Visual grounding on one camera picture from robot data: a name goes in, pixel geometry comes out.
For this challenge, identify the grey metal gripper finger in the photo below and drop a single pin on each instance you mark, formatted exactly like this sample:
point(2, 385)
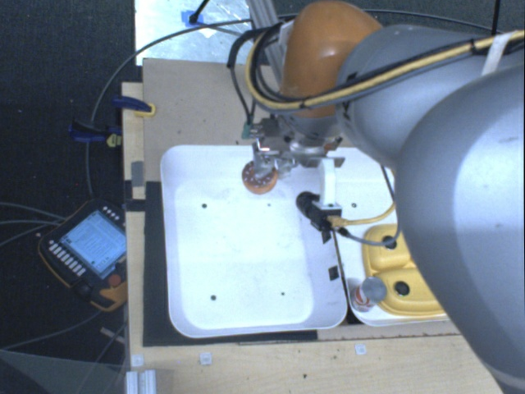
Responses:
point(284, 166)
point(260, 163)

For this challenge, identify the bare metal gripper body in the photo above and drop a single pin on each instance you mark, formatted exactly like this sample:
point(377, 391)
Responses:
point(305, 151)

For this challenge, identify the brown doughnut with pink sprinkles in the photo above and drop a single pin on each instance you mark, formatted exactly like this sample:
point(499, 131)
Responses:
point(262, 186)

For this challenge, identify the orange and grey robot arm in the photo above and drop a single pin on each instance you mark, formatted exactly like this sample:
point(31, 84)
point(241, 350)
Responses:
point(451, 170)

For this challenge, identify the white plastic tray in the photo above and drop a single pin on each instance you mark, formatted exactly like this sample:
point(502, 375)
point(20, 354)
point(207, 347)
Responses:
point(246, 261)
point(361, 187)

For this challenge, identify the brown cardboard board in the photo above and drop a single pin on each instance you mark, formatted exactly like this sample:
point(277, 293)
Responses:
point(193, 105)

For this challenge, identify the yellow divided plate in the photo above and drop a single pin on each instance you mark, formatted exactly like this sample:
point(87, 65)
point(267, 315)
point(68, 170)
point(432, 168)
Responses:
point(385, 257)

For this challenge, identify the black cylinder on white bracket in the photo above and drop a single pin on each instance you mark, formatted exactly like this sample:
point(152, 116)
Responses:
point(315, 211)

